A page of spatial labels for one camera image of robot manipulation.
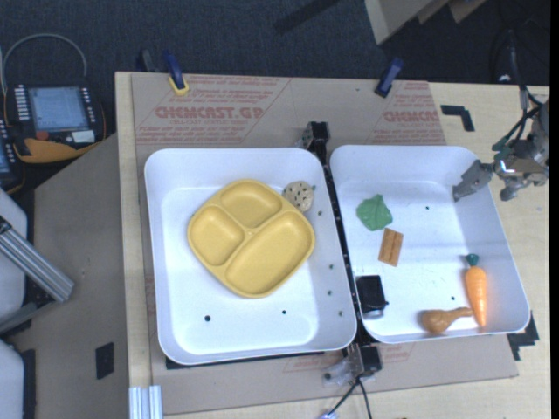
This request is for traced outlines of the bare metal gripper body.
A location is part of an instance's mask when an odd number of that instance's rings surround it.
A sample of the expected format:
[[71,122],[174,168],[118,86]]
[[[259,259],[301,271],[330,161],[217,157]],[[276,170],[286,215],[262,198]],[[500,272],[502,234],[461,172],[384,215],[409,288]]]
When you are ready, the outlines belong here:
[[543,186],[549,179],[549,101],[536,103],[493,150],[493,171],[507,188]]

